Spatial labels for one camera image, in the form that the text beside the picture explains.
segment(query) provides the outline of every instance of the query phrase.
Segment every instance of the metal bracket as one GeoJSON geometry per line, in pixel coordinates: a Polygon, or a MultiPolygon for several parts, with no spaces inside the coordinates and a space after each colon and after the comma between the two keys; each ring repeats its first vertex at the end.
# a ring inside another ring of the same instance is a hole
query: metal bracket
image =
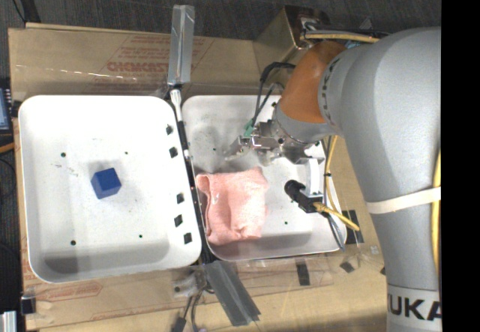
{"type": "Polygon", "coordinates": [[[37,299],[34,295],[23,295],[20,298],[20,312],[22,315],[30,315],[36,312],[37,299]]]}
{"type": "Polygon", "coordinates": [[[298,203],[300,209],[302,209],[307,214],[316,214],[317,209],[314,206],[315,202],[323,202],[323,195],[319,193],[315,196],[305,195],[305,185],[299,183],[295,180],[289,180],[285,183],[285,193],[293,200],[298,203]]]}
{"type": "Polygon", "coordinates": [[[17,313],[8,311],[0,315],[0,332],[17,332],[17,313]]]}
{"type": "Polygon", "coordinates": [[[226,161],[234,160],[240,156],[243,156],[250,150],[250,138],[239,136],[237,137],[230,147],[223,153],[226,161]]]}
{"type": "Polygon", "coordinates": [[[190,5],[175,5],[172,14],[167,80],[170,86],[190,82],[194,50],[194,26],[195,8],[190,5]]]}
{"type": "Polygon", "coordinates": [[[233,326],[259,320],[260,311],[228,262],[216,261],[204,266],[208,283],[214,289],[233,326]]]}

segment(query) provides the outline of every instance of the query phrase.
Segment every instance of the cardboard box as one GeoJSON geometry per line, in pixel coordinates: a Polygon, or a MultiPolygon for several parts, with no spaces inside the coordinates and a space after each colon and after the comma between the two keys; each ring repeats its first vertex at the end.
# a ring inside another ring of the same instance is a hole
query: cardboard box
{"type": "MultiPolygon", "coordinates": [[[[169,34],[29,23],[8,30],[8,46],[12,99],[17,102],[38,94],[163,97],[167,91],[169,34]]],[[[259,77],[251,41],[193,39],[193,85],[236,83],[250,86],[253,93],[259,77]]]]}

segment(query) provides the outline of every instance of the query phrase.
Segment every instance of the sink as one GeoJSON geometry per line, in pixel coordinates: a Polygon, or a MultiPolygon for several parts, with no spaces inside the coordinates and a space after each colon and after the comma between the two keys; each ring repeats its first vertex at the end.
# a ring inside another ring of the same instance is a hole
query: sink
{"type": "Polygon", "coordinates": [[[19,110],[28,257],[65,283],[180,268],[202,248],[171,106],[156,97],[35,96],[19,110]],[[98,199],[94,173],[120,190],[98,199]]]}

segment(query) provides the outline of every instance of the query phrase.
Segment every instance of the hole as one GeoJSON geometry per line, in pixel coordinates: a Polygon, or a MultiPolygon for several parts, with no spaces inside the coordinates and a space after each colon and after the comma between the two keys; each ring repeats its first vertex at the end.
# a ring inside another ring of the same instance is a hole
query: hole
{"type": "Polygon", "coordinates": [[[182,216],[181,215],[178,215],[175,219],[175,227],[178,227],[180,224],[183,223],[183,219],[182,219],[182,216]]]}
{"type": "Polygon", "coordinates": [[[175,147],[171,147],[169,152],[170,152],[170,157],[171,158],[174,158],[175,156],[177,156],[179,154],[179,152],[177,151],[177,148],[175,148],[175,147]]]}
{"type": "Polygon", "coordinates": [[[192,234],[190,232],[183,235],[183,241],[185,244],[188,244],[192,241],[192,234]]]}

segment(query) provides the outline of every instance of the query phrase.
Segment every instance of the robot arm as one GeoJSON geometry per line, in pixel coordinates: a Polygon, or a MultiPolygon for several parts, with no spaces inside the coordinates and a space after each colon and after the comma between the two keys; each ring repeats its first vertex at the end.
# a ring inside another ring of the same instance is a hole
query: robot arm
{"type": "MultiPolygon", "coordinates": [[[[257,133],[278,143],[268,144],[271,157],[294,163],[326,136],[345,138],[385,259],[389,332],[442,330],[431,237],[440,37],[440,28],[420,28],[352,49],[316,44],[257,133]]],[[[265,156],[267,148],[256,149],[265,156]]]]}

